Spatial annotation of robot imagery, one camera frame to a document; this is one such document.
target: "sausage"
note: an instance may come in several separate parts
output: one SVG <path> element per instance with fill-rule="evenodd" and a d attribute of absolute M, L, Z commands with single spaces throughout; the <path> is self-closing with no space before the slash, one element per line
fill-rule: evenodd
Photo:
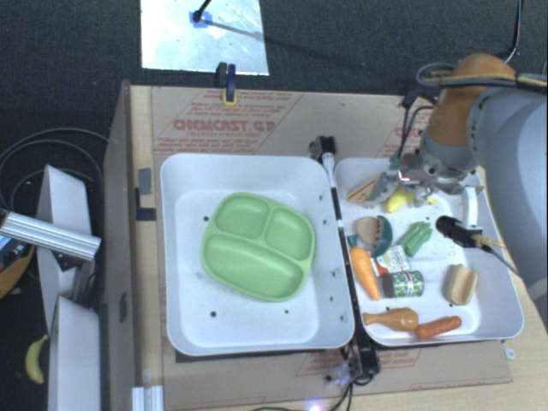
<path fill-rule="evenodd" d="M 461 318 L 454 315 L 453 317 L 437 319 L 436 321 L 419 325 L 414 330 L 414 333 L 420 339 L 426 339 L 433 337 L 434 335 L 453 331 L 454 329 L 461 327 L 461 324 Z"/>

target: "orange carrot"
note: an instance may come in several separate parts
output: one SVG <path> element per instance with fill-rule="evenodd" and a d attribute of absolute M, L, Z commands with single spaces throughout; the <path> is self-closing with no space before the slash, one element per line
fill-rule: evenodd
<path fill-rule="evenodd" d="M 419 325 L 419 327 L 414 330 L 414 333 L 420 339 L 425 339 L 457 329 L 458 327 L 461 327 L 461 324 L 461 319 L 454 315 L 453 317 L 437 319 L 431 323 Z"/>
<path fill-rule="evenodd" d="M 350 262 L 352 262 L 352 268 L 367 293 L 374 300 L 380 300 L 377 279 L 375 278 L 371 266 L 371 259 L 369 258 L 367 251 L 362 247 L 352 247 L 350 249 Z"/>

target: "dark floor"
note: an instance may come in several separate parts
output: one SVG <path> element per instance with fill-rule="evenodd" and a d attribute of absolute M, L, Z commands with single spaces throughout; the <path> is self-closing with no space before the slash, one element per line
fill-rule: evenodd
<path fill-rule="evenodd" d="M 426 63 L 455 63 L 482 51 L 507 53 L 517 0 L 260 0 L 271 75 L 239 77 L 256 89 L 405 93 Z M 546 59 L 548 0 L 525 0 L 520 55 L 511 65 L 539 73 Z M 109 133 L 122 80 L 152 85 L 210 86 L 211 74 L 145 70 L 140 66 L 140 0 L 0 0 L 0 158 L 12 143 L 53 127 Z M 57 134 L 100 163 L 98 139 Z M 93 167 L 66 148 L 28 148 L 0 168 L 10 196 L 45 163 Z M 39 176 L 15 196 L 33 213 Z M 98 221 L 97 183 L 88 181 Z M 96 232 L 100 227 L 95 224 Z M 39 283 L 31 273 L 21 293 L 0 301 L 0 409 L 46 409 L 47 387 L 24 373 L 28 345 L 42 336 Z M 47 358 L 42 361 L 47 365 Z"/>

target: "tin can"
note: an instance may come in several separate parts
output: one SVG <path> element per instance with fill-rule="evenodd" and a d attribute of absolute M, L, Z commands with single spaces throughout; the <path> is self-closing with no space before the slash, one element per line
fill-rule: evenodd
<path fill-rule="evenodd" d="M 389 298 L 420 296 L 425 282 L 418 271 L 402 271 L 383 276 L 384 295 Z"/>

